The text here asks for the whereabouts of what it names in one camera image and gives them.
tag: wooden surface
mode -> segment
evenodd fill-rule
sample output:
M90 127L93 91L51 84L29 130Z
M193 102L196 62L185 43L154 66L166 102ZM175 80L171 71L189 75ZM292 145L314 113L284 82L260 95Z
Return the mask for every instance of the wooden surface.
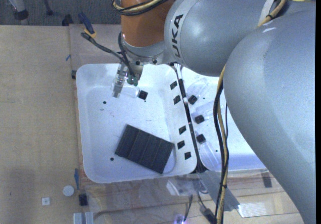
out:
M117 28L106 25L105 32L117 33ZM173 223L174 214L184 214L186 197L151 207L156 194L162 195L153 182L111 184L104 192L89 186L96 199L88 208L79 206L79 191L72 197L62 194L65 185L76 187L74 170L79 168L71 52L68 27L0 26L0 223L72 223L73 213L90 208L109 209L95 223ZM241 204L265 216L242 218L233 210L225 213L224 223L303 224L274 179L268 190L260 177L231 177L229 182ZM42 206L42 197L50 197L51 205ZM215 209L208 196L202 199ZM194 197L187 223L206 223L199 208Z

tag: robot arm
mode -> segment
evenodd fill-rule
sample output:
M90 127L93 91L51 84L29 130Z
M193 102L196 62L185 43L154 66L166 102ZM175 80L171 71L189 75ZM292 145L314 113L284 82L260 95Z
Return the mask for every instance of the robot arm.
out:
M278 15L258 27L266 0L120 2L119 42L136 76L148 63L177 62L207 76L226 66L236 125L304 223L316 223L315 3L278 9L274 1Z

